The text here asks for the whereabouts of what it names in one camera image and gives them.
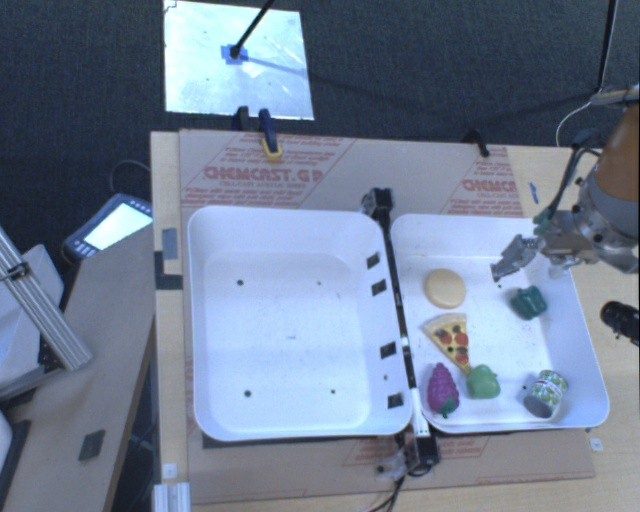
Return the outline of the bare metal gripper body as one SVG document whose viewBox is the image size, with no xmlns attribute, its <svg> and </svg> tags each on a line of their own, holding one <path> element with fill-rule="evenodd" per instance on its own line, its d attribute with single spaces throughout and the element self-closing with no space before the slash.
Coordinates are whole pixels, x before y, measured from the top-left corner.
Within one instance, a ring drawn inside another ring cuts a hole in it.
<svg viewBox="0 0 640 512">
<path fill-rule="evenodd" d="M 540 252 L 554 265 L 606 263 L 622 273 L 638 273 L 637 241 L 595 211 L 548 211 L 538 215 Z"/>
</svg>

